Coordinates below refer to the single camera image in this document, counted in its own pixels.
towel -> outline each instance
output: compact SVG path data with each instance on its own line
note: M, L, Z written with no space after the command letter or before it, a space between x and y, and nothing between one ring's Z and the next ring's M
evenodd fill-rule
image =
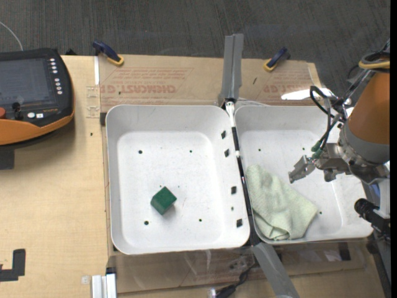
M318 209L290 184L259 165L246 171L248 192L258 229L271 240L304 236Z

display screen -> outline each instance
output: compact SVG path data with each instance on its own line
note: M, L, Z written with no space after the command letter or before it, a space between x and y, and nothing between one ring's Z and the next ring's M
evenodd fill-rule
M44 58L0 61L0 107L55 104Z

white cable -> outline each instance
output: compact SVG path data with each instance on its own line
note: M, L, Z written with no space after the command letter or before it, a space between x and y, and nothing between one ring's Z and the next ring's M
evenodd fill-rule
M10 31L10 33L14 36L14 38L16 38L16 40L17 40L18 43L19 43L20 49L23 51L24 48L22 47L22 43L20 42L20 40L19 40L19 38L17 37L17 35L16 35L8 26L6 26L6 25L5 25L4 23L2 23L1 21L0 21L0 24L1 24L3 27L5 27L8 31Z

red button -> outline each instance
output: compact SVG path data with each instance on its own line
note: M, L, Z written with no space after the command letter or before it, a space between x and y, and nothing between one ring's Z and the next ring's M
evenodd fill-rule
M6 119L6 110L0 107L0 119Z

dark floor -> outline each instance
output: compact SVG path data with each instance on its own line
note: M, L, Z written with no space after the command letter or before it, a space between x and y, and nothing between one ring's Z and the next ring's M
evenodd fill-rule
M390 37L391 0L0 0L0 21L25 49L93 55L103 40L119 53L223 57L225 35L244 34L244 58L287 47L316 63L341 95L351 67ZM0 52L18 50L0 26Z

